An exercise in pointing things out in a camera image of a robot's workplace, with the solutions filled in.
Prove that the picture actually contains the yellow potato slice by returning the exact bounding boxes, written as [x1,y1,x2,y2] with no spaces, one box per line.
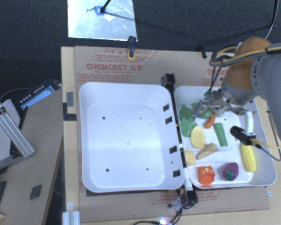
[190,126,206,150]

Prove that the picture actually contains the orange carrot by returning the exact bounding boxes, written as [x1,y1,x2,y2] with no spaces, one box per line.
[204,112,217,129]

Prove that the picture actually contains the purple grapes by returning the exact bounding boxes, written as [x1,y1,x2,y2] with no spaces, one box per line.
[222,162,240,181]

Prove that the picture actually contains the green leafy vegetable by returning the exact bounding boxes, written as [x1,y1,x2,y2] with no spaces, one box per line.
[191,102,214,120]

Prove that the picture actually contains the tan bread piece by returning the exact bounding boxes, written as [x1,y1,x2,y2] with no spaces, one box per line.
[196,142,219,160]

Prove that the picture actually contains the black cylinder on white bracket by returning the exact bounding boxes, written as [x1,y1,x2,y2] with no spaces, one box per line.
[229,111,257,146]

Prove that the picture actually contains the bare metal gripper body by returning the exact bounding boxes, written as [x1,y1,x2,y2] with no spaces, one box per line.
[204,90,257,116]

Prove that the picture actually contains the yellow corn cob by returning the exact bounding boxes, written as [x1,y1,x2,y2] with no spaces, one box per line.
[241,143,258,173]

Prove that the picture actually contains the white plastic tray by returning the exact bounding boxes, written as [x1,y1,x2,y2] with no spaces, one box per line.
[174,85,278,189]
[79,82,186,194]

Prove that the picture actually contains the yellow cheese piece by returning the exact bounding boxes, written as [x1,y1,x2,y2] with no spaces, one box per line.
[184,150,196,166]

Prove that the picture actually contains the green cucumber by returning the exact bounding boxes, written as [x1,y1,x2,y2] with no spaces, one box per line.
[213,122,228,148]

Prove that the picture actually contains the thin black and white rod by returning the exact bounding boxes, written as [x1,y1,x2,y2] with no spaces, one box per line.
[168,83,193,192]

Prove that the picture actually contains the brown cardboard board, red print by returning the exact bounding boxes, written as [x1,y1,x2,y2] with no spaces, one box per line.
[74,46,271,223]

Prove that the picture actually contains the green lettuce leaf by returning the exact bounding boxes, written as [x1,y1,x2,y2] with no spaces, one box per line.
[178,105,194,122]
[179,118,198,138]

